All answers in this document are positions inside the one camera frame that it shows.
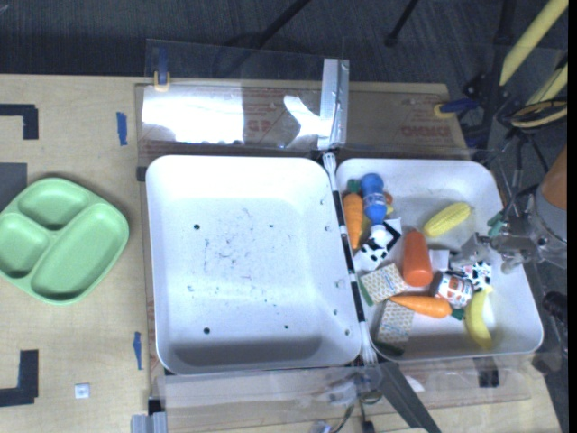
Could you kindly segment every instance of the can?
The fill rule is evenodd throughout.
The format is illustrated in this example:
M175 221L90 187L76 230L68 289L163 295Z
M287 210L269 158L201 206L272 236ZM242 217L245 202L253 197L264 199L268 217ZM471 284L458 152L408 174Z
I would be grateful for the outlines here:
M432 297L446 299L453 308L465 308L472 299L474 288L472 281L452 272L437 272L429 293Z

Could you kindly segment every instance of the green plate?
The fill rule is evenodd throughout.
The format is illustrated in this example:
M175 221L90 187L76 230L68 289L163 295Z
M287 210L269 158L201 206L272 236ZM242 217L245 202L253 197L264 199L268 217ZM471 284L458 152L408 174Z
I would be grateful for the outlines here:
M47 303L83 299L126 242L126 218L72 181L39 180L0 213L0 276Z

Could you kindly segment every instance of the yellow banana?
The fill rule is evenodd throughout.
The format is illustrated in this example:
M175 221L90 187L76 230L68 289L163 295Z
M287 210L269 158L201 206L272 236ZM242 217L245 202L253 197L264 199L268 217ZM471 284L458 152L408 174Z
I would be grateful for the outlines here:
M487 295L492 291L493 288L487 285L483 290L475 292L471 303L465 308L465 326L467 331L472 339L486 350L491 349L493 340L485 321L483 321L483 307L485 306Z

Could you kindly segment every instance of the dark floor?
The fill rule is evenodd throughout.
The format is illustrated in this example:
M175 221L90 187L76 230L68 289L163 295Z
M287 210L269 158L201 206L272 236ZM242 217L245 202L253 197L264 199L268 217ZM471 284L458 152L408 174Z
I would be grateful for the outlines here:
M0 0L0 73L141 76L147 39L222 45L262 32L295 0ZM512 40L548 0L517 0ZM351 80L440 82L453 98L477 75L490 72L503 0L421 0L394 48L383 43L408 0L312 0L274 35L265 49L342 56ZM565 12L539 42L506 90L527 100L568 50ZM463 131L481 122L479 111ZM492 149L506 129L494 124ZM536 134L550 165L566 143L566 124ZM525 149L525 186L544 170ZM512 155L503 156L508 171ZM566 293L566 270L541 264L544 290ZM569 430L567 359L556 358L555 323L546 325L543 361L563 431Z

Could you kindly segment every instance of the wooden surface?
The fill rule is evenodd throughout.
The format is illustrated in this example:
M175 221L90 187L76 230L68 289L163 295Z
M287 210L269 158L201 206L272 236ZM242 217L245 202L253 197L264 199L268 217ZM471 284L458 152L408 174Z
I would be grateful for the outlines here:
M31 405L0 408L0 431L127 432L131 416L146 411L151 381L134 129L134 86L142 81L0 76L0 103L35 104L40 111L38 141L22 139L18 117L0 117L0 160L27 162L29 184L61 176L86 186L117 206L131 228L117 264L77 304L44 304L0 281L0 388L15 386L20 350L40 351L39 397ZM119 143L116 112L127 117L126 146ZM141 371L133 352L134 332L142 334ZM432 409L432 417L445 432L560 431L543 377L525 367L525 399ZM90 398L77 400L74 385L84 382L90 383ZM377 431L407 428L396 413L372 419ZM231 431L306 432L309 427L302 423ZM358 418L342 430L360 431Z

